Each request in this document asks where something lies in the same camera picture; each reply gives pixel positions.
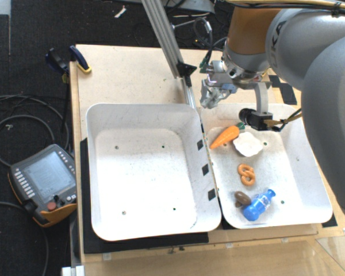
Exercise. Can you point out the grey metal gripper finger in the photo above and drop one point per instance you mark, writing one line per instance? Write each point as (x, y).
(217, 97)
(204, 96)

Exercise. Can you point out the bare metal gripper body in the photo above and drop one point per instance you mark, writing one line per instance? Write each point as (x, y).
(222, 73)

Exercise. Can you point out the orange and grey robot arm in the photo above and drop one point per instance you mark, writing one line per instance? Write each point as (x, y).
(304, 56)

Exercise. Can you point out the orange carrot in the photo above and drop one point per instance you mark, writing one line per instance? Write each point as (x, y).
(225, 137)

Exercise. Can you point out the white irregular flat piece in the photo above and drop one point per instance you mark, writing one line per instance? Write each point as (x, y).
(248, 145)

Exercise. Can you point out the pale wood board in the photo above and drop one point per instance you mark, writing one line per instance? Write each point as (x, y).
(126, 76)

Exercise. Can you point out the orange pretzel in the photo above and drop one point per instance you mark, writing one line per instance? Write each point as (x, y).
(246, 174)

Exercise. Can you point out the white plastic tray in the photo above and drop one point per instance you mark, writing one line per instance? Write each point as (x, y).
(279, 177)
(143, 177)

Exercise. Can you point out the brown mushroom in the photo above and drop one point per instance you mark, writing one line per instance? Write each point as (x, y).
(242, 198)

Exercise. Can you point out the blue plastic bottle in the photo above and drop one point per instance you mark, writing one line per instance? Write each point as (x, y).
(257, 206)

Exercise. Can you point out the black cylinder on white bracket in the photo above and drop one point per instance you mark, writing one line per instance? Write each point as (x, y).
(260, 119)

